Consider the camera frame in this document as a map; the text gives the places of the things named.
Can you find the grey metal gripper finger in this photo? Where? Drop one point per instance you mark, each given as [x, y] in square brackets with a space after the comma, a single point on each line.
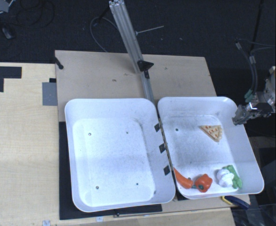
[237, 116]
[245, 115]

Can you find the orange carrot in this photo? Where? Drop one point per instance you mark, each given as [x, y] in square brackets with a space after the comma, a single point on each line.
[182, 180]

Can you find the white plastic tray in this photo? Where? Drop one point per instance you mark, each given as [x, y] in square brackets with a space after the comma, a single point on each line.
[194, 152]
[114, 159]

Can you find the red bell pepper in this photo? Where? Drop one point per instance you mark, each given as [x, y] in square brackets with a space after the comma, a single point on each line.
[204, 183]

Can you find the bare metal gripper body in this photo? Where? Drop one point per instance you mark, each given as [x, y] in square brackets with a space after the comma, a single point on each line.
[264, 108]

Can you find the white and green cauliflower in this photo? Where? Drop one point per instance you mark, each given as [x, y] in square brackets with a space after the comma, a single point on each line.
[226, 178]

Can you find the brown cardboard board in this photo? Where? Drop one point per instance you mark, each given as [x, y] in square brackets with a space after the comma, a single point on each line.
[98, 76]

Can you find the yellow pizza slice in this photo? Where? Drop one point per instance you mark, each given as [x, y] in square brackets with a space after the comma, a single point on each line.
[213, 132]

